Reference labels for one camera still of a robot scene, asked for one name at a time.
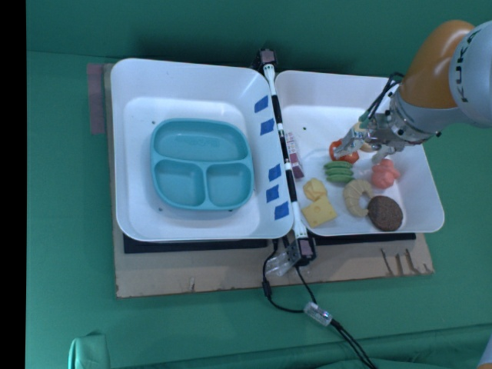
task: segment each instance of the red tomato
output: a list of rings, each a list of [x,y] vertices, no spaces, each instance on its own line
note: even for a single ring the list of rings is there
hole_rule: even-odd
[[[357,151],[350,153],[349,155],[346,155],[346,156],[341,156],[339,158],[335,158],[334,153],[333,153],[334,149],[340,145],[341,145],[341,139],[339,139],[338,141],[331,142],[331,145],[330,145],[330,158],[331,158],[331,160],[348,161],[349,163],[353,164],[359,159],[359,154],[357,153]]]

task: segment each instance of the green surface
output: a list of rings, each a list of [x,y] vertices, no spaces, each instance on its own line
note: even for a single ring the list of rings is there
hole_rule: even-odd
[[[339,341],[304,316],[276,311],[259,289],[116,300],[108,152],[106,137],[90,134],[88,63],[154,56],[248,65],[269,47],[281,68],[387,75],[405,71],[442,21],[490,20],[492,2],[26,0],[26,9],[25,366],[59,369],[71,341],[96,330],[106,335],[112,367],[304,354]],[[492,130],[456,126],[425,146],[446,214],[427,236],[434,275],[313,286],[357,339],[432,341],[426,331],[473,332],[480,324],[483,335],[492,332],[490,144]],[[275,299],[302,307],[308,297],[291,287],[275,290]]]

